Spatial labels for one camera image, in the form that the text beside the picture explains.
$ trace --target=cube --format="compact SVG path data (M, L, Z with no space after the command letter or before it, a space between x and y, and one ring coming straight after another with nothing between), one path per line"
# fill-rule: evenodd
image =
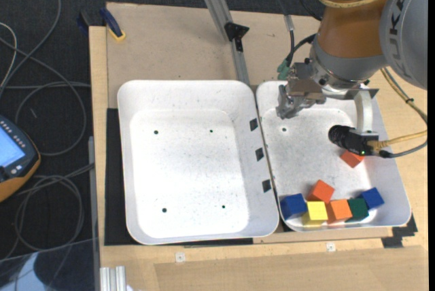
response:
M324 201L325 204L328 204L334 191L333 187L322 180L318 180L308 193L307 201Z
M352 218L349 218L346 222L361 221L368 216L367 204L364 199L348 199L347 202L351 208Z
M348 150L345 150L340 158L343 159L351 168L354 168L362 162L364 156L360 156L359 154L354 154Z
M284 220L295 218L307 212L307 204L301 193L286 196L279 202Z
M302 215L305 226L320 226L328 219L326 205L323 201L307 201L308 211Z
M384 204L383 198L379 194L376 187L371 188L370 190L366 190L362 192L358 198L364 199L367 204L367 208L369 210L374 209L375 207L381 206Z
M352 211L347 202L347 199L339 199L336 201L330 201L326 205L326 212L328 212L328 223L346 222L349 218L352 218Z

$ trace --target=orange device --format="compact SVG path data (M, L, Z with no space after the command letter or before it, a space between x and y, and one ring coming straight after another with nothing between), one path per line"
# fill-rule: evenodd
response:
M41 155L29 137L0 115L0 202L24 185L40 162Z

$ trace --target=black clip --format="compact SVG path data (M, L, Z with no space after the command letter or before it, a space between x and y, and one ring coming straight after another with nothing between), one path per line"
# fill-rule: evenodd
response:
M234 40L236 44L237 52L243 51L242 37L248 32L249 27L244 27L243 25L235 24L233 22L227 22L225 24L225 32L230 41Z

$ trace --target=black mark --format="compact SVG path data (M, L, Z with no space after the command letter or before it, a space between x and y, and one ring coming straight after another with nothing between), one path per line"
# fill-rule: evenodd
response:
M251 131L255 130L258 128L258 121L257 118L254 118L253 120L251 120L249 122L249 126L251 127Z
M266 193L268 190L272 189L272 184L269 179L266 179L262 182L263 185L263 192Z
M263 148L256 150L257 161L264 157Z

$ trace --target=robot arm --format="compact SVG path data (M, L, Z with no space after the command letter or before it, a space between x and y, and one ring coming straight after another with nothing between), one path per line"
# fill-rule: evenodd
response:
M326 98L353 99L356 128L335 128L330 140L353 153L370 154L370 99L363 83L390 66L407 82L428 88L428 0L320 0L326 4L310 57L294 63L280 87L277 114L292 118Z

